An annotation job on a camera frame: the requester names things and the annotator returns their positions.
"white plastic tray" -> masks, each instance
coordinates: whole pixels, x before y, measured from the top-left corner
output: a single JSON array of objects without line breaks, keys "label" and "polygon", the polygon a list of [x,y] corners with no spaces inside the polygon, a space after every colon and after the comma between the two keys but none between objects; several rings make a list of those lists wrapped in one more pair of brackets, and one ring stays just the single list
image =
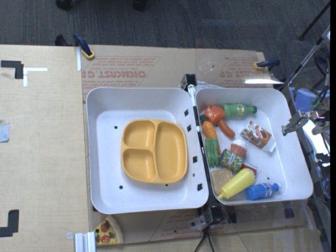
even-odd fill
[{"label": "white plastic tray", "polygon": [[[198,208],[206,203],[208,187],[204,163],[187,92],[178,88],[97,88],[87,96],[87,113],[91,200],[99,212],[120,214]],[[171,121],[184,130],[188,169],[180,181],[150,184],[125,174],[121,165],[122,132],[136,119]]]},{"label": "white plastic tray", "polygon": [[[241,192],[230,199],[219,199],[225,205],[241,205],[260,202],[302,200],[311,196],[313,183],[304,159],[302,149],[295,132],[282,134],[282,125],[286,125],[291,118],[285,96],[275,89],[234,89],[234,88],[205,88],[196,94],[196,103],[199,114],[202,114],[208,105],[221,105],[223,103],[244,103],[257,106],[256,114],[245,117],[224,118],[235,133],[235,139],[242,139],[239,133],[249,120],[255,121],[270,132],[276,141],[273,152],[259,149],[252,143],[244,161],[257,167],[256,182],[280,183],[281,192],[273,193],[271,198],[250,201],[245,192]],[[216,127],[221,150],[230,149],[232,139],[228,138]]]}]

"yellow squeeze bottle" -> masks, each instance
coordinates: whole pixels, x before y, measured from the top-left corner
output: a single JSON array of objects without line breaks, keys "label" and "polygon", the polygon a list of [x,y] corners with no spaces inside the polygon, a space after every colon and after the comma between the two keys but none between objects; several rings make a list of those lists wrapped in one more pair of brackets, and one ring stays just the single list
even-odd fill
[{"label": "yellow squeeze bottle", "polygon": [[233,176],[221,189],[219,198],[229,199],[238,194],[244,189],[250,187],[255,182],[256,178],[251,169],[244,168]]}]

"blue bottle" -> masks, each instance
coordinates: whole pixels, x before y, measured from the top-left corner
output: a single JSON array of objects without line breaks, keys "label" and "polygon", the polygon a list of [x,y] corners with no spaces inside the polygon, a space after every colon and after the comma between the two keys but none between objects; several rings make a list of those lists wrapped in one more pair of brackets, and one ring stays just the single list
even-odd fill
[{"label": "blue bottle", "polygon": [[271,197],[273,192],[279,191],[281,185],[279,183],[274,183],[273,185],[269,183],[260,183],[258,185],[253,185],[245,189],[246,196],[249,200],[257,200],[261,198]]}]

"gray carpet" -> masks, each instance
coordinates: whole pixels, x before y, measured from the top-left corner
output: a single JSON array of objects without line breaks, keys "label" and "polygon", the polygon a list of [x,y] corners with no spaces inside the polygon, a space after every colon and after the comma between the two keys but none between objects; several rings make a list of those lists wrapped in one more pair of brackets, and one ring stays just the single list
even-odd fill
[{"label": "gray carpet", "polygon": [[298,36],[329,0],[0,0],[0,44],[54,45],[58,34],[88,44],[247,49],[281,61],[278,78],[291,74],[330,24],[330,9],[304,41]]}]

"yellow divided plate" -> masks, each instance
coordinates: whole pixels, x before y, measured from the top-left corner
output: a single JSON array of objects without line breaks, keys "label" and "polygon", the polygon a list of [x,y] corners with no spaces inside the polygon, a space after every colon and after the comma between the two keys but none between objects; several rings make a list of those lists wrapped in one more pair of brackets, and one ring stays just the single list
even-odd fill
[{"label": "yellow divided plate", "polygon": [[177,182],[184,177],[188,166],[185,134],[170,121],[134,120],[122,134],[121,161],[125,173],[134,180]]}]

